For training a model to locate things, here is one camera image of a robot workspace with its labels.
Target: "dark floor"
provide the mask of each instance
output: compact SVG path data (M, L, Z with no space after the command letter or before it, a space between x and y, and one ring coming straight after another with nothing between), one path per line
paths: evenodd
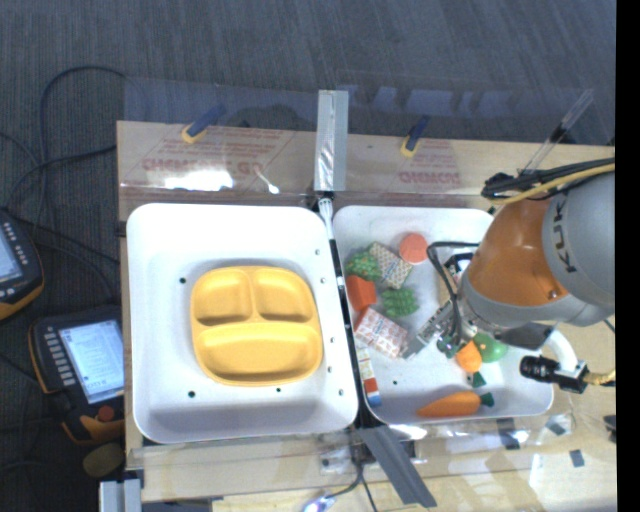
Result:
M352 93L354 133L404 135L428 114L431 137L540 143L591 90L564 142L608 144L616 9L615 0L0 2L1 197L41 226L47 276L43 294L0 323L0 510L98 510L87 449L41 407L27 332L42 316L117 300L115 122L185 112L155 86L341 88ZM129 101L139 84L150 110ZM314 128L282 110L243 114L254 126Z

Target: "yellow container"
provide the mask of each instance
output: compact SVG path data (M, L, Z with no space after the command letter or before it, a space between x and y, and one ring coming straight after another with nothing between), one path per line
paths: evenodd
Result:
M202 275L191 292L191 334L200 367L224 384L294 382L322 361L313 294L284 268L226 267Z

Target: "orange carrot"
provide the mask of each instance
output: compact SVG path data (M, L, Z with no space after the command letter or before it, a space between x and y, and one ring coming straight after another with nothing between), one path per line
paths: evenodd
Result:
M373 281L367 281L355 274L347 276L347 296L351 306L356 311L362 311L367 306L375 304L378 300L376 297L376 285Z
M416 411L423 418L447 418L449 416L469 416L480 409L480 405L493 405L493 395L477 395L471 390L458 391L431 402Z
M482 354L475 343L469 342L456 352L456 361L467 373L476 373L482 366Z

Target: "yellow and blue clip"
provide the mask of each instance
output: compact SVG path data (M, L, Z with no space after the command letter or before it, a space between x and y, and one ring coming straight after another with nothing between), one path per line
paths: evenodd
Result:
M224 105L216 105L215 107L207 110L198 119L196 119L189 126L185 126L182 129L182 140L187 144L193 144L199 141L204 134L207 133L207 127L215 124L218 118L226 112Z
M400 152L406 156L407 158L412 158L413 155L416 154L418 150L418 141L420 140L420 136L424 129L429 124L429 116L422 116L420 120L414 124L409 130L409 133L402 141L402 146L400 147Z

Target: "small box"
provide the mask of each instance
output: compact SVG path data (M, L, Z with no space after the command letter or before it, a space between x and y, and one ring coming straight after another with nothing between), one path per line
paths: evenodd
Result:
M402 288L413 269L413 265L396 256L378 242L371 244L369 252L378 260L378 266L382 271L382 282L396 290Z
M354 334L357 342L395 359L405 350L409 333L369 307L358 318Z

